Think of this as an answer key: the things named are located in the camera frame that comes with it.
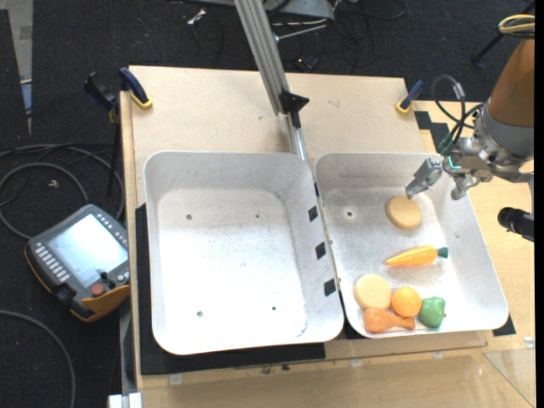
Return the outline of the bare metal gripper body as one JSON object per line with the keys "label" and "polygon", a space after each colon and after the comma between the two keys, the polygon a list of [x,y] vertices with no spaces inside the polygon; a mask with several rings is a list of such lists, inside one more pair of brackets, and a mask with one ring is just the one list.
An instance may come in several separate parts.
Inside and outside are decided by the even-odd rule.
{"label": "bare metal gripper body", "polygon": [[449,135],[440,143],[440,154],[444,171],[458,180],[489,182],[497,177],[528,183],[534,176],[521,170],[533,159],[534,151],[530,135],[519,128],[491,133],[480,128],[459,139]]}

